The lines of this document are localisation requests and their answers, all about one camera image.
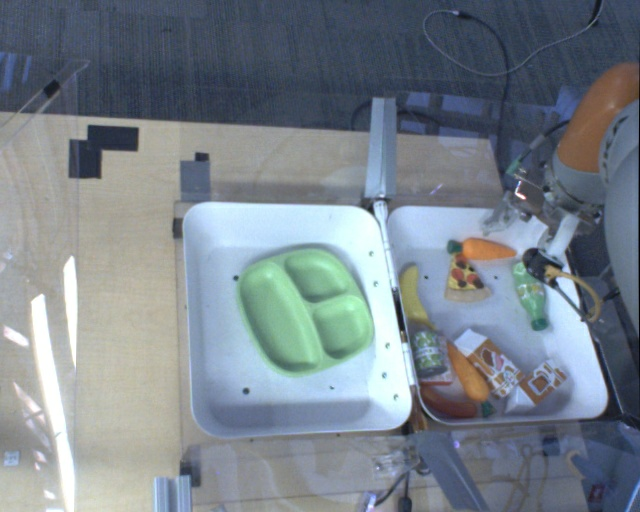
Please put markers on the black cylinder on white bracket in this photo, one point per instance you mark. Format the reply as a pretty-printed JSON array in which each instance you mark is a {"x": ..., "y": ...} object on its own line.
[{"x": 539, "y": 262}]

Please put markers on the green plastic bottle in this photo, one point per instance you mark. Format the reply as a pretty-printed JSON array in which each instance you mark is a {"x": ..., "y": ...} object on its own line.
[{"x": 531, "y": 297}]

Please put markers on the red sausage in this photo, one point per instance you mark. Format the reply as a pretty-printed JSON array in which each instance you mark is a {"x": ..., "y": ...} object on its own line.
[{"x": 447, "y": 406}]

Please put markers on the green and white can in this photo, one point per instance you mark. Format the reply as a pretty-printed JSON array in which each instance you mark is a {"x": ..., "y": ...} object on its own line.
[{"x": 429, "y": 352}]

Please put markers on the pale wood board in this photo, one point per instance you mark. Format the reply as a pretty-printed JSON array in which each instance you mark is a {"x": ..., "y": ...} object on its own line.
[{"x": 280, "y": 465}]

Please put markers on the yellow banana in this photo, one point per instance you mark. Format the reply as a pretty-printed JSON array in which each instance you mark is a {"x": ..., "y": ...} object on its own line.
[{"x": 412, "y": 300}]

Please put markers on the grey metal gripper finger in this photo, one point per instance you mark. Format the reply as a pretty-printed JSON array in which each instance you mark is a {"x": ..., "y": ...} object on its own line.
[
  {"x": 523, "y": 215},
  {"x": 495, "y": 216}
]

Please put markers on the white plastic tray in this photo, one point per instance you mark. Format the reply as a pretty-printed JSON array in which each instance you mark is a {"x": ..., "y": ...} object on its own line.
[
  {"x": 565, "y": 360},
  {"x": 225, "y": 400}
]

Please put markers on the tall orange and white carton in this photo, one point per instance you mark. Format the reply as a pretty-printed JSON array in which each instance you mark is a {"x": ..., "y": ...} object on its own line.
[{"x": 495, "y": 367}]

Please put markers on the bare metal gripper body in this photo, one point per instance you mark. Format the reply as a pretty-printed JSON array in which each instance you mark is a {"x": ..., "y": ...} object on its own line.
[{"x": 542, "y": 192}]

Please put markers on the pizza slice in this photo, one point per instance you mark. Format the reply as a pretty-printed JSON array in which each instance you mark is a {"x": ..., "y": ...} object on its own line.
[{"x": 466, "y": 282}]

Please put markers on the small orange and white carton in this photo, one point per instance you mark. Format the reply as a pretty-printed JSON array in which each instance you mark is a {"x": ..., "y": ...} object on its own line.
[{"x": 542, "y": 382}]

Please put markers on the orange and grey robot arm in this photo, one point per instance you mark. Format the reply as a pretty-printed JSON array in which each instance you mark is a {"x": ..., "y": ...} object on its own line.
[{"x": 595, "y": 120}]

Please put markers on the orange carrot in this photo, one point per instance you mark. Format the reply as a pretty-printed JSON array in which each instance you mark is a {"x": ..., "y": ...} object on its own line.
[
  {"x": 487, "y": 249},
  {"x": 467, "y": 375}
]

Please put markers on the green divided plate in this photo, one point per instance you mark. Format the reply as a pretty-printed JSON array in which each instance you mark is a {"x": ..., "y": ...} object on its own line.
[{"x": 280, "y": 315}]

